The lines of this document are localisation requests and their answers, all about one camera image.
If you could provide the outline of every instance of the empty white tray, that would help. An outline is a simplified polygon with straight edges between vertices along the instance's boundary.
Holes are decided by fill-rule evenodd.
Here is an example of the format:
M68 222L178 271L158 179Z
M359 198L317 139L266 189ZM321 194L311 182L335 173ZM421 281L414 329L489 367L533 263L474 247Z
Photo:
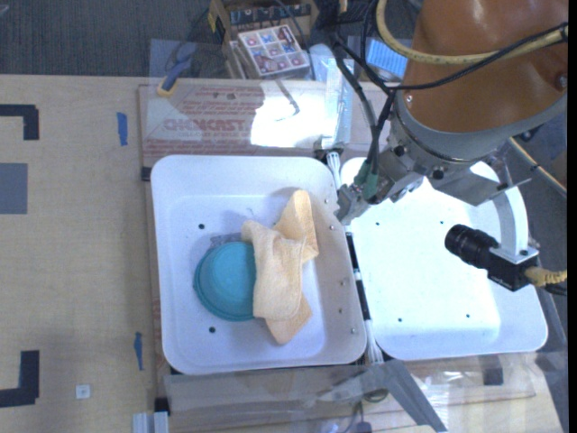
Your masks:
M222 373L348 364L362 355L362 312L325 165L299 157L173 155L154 165L151 189L162 347L172 367L186 374ZM192 281L212 237L239 233L249 219L272 227L296 189L308 191L313 201L320 251L303 270L313 317L278 345L262 319L229 322L212 315Z
M345 163L343 183L353 181L362 162ZM483 163L472 169L496 179ZM492 202L469 206L427 180L396 204L387 200L351 223L379 346L402 360L540 348L547 325L535 288L511 292L449 253L444 238L456 224L500 240Z

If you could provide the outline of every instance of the gray floor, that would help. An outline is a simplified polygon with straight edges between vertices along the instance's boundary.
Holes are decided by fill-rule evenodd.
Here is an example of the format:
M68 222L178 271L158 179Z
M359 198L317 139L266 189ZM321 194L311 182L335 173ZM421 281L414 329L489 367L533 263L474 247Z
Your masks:
M0 73L88 76L148 76L152 41L184 41L209 0L0 0ZM2 13L2 4L9 9ZM416 8L407 0L391 1L393 33L410 38ZM342 35L358 34L349 24ZM210 41L210 33L197 25L195 38ZM317 32L313 41L322 41ZM562 117L544 124L522 145L546 169L566 147ZM527 204L531 235L540 243L544 267L567 267L567 199L514 151L508 166L514 180L533 179L521 187ZM544 297L551 315L552 332L542 352L560 419L569 430L566 298Z

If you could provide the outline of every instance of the folded cloth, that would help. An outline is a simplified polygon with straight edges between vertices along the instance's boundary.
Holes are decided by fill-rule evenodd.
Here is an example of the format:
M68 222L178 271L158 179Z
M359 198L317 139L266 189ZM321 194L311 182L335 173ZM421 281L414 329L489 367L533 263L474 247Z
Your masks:
M264 318L277 342L285 344L312 317L302 292L302 265L318 255L308 193L302 189L293 193L273 229L246 221L242 239L254 246L252 314Z

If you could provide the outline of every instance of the blue bowl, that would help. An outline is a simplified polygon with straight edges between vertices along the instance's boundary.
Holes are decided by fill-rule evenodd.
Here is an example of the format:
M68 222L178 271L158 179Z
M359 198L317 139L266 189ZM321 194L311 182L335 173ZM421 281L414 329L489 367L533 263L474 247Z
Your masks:
M228 321L253 318L254 248L231 242L209 250L195 271L194 290L206 309Z

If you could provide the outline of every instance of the wooden table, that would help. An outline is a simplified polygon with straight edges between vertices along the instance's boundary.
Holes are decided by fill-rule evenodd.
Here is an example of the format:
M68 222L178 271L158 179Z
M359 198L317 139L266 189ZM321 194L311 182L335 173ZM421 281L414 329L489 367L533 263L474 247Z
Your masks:
M0 76L0 105L35 105L40 112L38 140L23 139L21 117L0 117L0 166L19 164L24 174L15 178L25 179L19 206L25 213L0 212L0 391L18 389L22 352L40 357L39 396L1 408L0 431L130 432L133 414L153 409L155 335L137 101L138 86L148 82ZM437 399L449 429L562 431L543 374L531 356L523 357L533 396L453 406ZM384 402L386 409L365 410L374 431L431 430L411 427L394 400ZM172 424L185 431L178 416Z

